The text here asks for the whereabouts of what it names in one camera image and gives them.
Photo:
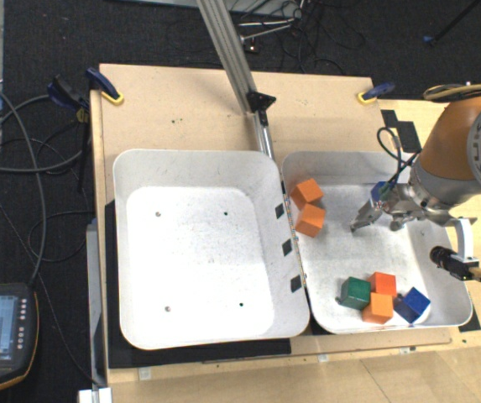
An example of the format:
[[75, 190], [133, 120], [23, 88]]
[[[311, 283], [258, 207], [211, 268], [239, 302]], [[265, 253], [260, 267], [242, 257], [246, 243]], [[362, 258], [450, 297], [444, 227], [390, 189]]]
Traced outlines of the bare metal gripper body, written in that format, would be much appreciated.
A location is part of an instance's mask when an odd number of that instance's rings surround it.
[[455, 193], [440, 186], [428, 190], [419, 182], [382, 183], [374, 189], [374, 201], [391, 216], [391, 221], [393, 217], [407, 217], [408, 222], [428, 220], [446, 227], [452, 220]]

